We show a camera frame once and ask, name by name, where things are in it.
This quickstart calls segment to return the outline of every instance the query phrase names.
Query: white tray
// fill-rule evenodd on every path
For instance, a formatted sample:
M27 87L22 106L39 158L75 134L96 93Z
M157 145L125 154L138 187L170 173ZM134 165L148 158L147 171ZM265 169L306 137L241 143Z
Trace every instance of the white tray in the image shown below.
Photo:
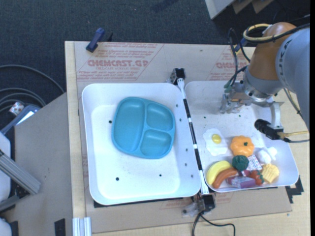
M226 154L212 156L206 148L203 134L210 128L217 128L228 145L234 136L244 135L252 139L255 145L254 154L263 147L274 147L278 151L276 160L271 162L280 171L277 181L271 184L264 183L261 186L249 189L295 184L299 173L289 144L281 140L271 140L254 127L257 119L264 119L271 122L270 108L262 108L251 104L250 106L241 108L241 111L237 114L220 114L219 107L221 105L224 84L225 82L220 81L190 82L185 87L204 175L206 175L210 166L217 161L227 160L232 162L233 156L230 149L228 149ZM212 185L209 185L209 187L216 192L244 190L231 187L226 182L223 182L221 187L217 189L213 188Z
M175 116L169 154L144 159L116 149L110 123L126 97L146 98L168 107ZM169 83L91 84L82 92L89 184L101 205L172 199L195 195L201 186L189 123L180 90Z

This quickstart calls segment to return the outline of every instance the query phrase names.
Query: blue tool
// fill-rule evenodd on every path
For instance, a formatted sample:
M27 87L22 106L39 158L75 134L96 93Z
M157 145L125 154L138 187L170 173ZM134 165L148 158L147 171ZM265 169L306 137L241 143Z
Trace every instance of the blue tool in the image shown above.
M97 43L103 38L104 34L105 30L103 28L98 28L97 31L95 32L92 41L88 44L86 49L91 53L94 52L95 49L98 47Z

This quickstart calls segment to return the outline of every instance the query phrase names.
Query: toy sausage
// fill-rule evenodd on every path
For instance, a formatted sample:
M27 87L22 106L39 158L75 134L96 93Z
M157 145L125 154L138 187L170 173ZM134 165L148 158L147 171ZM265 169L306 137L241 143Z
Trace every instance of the toy sausage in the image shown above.
M212 186L217 189L220 187L220 185L225 179L227 179L228 177L234 176L236 174L237 174L237 170L232 167L229 169L223 170L217 175L216 180L212 183Z

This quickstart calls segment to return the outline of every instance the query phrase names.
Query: toy pumpkin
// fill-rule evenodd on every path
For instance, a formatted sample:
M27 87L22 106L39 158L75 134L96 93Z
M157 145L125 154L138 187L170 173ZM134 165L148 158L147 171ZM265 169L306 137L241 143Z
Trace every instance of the toy pumpkin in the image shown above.
M255 146L250 137L240 135L233 137L230 148L234 155L249 157L253 154Z

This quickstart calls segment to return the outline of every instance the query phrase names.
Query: toy banana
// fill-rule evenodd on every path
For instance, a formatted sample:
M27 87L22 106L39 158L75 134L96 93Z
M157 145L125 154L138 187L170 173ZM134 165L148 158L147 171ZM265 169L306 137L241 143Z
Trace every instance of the toy banana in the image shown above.
M208 184L212 184L214 180L216 179L217 175L226 169L231 168L232 165L228 161L219 161L214 163L213 165L210 166L207 175L206 175L206 180Z

